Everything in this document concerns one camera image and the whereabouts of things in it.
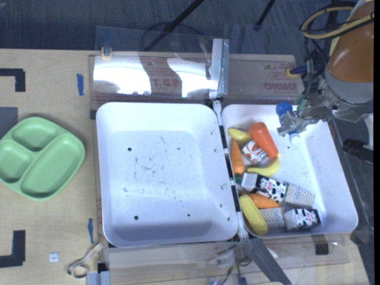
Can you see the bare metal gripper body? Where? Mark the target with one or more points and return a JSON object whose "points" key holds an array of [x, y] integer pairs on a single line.
{"points": [[323, 111]]}

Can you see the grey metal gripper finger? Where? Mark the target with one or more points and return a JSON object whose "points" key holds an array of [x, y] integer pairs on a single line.
{"points": [[291, 117], [292, 128]]}

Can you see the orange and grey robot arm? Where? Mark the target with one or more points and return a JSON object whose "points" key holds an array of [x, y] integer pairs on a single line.
{"points": [[351, 55]]}

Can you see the clear bottle with blue cap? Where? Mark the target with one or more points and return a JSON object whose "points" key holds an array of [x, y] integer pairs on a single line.
{"points": [[283, 108]]}

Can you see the large orange carrot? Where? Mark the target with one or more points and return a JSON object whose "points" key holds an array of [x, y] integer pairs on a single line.
{"points": [[262, 138]]}

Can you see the orange and white can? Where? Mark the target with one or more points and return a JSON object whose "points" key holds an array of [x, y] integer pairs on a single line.
{"points": [[254, 153]]}

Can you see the yellow banana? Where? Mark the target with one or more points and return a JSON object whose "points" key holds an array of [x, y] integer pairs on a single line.
{"points": [[267, 168], [238, 134]]}

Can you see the white plastic tray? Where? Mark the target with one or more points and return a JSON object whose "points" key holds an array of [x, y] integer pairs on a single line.
{"points": [[320, 174], [166, 174]]}

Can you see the cow print milk carton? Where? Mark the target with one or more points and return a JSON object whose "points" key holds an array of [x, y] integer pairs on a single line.
{"points": [[302, 218], [271, 187]]}

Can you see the small orange carrot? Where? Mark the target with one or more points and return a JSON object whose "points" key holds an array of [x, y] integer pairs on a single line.
{"points": [[237, 159]]}

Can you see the beige patterned carton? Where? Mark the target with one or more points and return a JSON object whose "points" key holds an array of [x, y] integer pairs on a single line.
{"points": [[274, 217], [300, 195]]}

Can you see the thin black and white rod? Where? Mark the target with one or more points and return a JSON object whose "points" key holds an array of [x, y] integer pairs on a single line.
{"points": [[226, 154]]}

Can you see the yellow corn cob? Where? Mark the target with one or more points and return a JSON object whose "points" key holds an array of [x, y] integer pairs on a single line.
{"points": [[253, 215]]}

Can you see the green divided plate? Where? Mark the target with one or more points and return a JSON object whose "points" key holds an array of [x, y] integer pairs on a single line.
{"points": [[44, 162]]}

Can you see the small white square tag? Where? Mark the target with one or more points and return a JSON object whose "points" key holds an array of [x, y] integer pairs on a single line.
{"points": [[54, 256]]}

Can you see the black cylinder on white bracket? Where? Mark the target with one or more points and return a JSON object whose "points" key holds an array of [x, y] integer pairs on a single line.
{"points": [[357, 150]]}

